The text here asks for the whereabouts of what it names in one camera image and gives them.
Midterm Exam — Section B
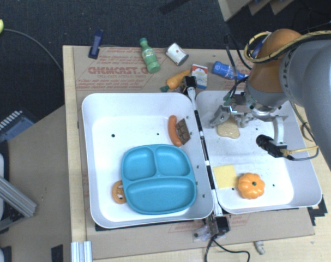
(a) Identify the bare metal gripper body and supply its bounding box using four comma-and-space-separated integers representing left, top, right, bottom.
228, 92, 282, 122

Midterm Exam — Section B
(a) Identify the beige flat blob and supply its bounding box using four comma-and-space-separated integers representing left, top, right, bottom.
216, 116, 241, 140

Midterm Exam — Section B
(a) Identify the thin black and white rod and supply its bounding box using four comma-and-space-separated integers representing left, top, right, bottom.
187, 87, 224, 217

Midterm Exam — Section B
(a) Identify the brown chocolate bar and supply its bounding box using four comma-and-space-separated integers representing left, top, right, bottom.
175, 118, 191, 145

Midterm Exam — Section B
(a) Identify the white and red carton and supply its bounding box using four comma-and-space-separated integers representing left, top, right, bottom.
190, 63, 209, 90

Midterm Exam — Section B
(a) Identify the blue bottle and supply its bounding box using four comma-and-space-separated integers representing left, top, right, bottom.
211, 61, 249, 81

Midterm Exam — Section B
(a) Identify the white plastic tray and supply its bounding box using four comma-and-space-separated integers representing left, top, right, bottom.
195, 90, 323, 215
81, 92, 215, 229

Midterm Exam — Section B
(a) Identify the orange sausage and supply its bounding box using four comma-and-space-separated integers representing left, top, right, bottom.
167, 115, 183, 147

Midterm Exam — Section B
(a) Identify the orange carrot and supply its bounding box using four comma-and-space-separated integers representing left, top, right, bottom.
160, 69, 192, 93

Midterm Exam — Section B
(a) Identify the yellow cheese slice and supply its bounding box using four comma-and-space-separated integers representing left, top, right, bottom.
212, 164, 238, 189

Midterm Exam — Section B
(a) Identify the orange pumpkin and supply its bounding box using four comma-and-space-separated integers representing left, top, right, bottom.
237, 172, 266, 200

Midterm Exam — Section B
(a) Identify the white can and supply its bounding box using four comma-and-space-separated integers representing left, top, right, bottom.
165, 42, 189, 66

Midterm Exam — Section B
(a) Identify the blue divided plate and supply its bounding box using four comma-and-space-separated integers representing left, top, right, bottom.
120, 144, 197, 216

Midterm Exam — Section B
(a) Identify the green bottle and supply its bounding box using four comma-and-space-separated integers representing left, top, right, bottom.
139, 37, 161, 74

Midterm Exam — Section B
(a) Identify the brown cardboard board red print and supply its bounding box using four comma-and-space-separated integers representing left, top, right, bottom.
72, 45, 316, 260

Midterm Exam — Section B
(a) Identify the orange pretzel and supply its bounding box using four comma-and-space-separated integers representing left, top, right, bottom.
111, 180, 127, 205

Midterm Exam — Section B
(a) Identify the black cylinder on white bracket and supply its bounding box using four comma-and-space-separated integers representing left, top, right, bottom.
255, 115, 289, 158

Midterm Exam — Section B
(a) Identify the black block with thin wires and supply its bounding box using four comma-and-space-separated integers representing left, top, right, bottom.
182, 75, 197, 90
208, 215, 232, 237

